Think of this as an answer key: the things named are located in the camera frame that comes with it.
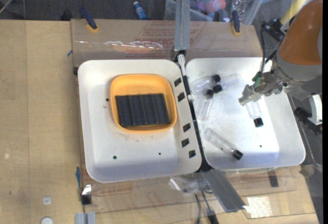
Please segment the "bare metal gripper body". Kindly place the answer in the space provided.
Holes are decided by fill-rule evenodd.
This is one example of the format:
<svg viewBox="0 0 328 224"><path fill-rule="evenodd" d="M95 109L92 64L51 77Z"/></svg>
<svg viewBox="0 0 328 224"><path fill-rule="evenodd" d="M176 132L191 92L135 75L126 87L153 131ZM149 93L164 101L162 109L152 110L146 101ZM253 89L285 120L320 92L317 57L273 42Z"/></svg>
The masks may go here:
<svg viewBox="0 0 328 224"><path fill-rule="evenodd" d="M252 81L254 91L265 96L281 93L284 84L283 76L277 70L257 72Z"/></svg>

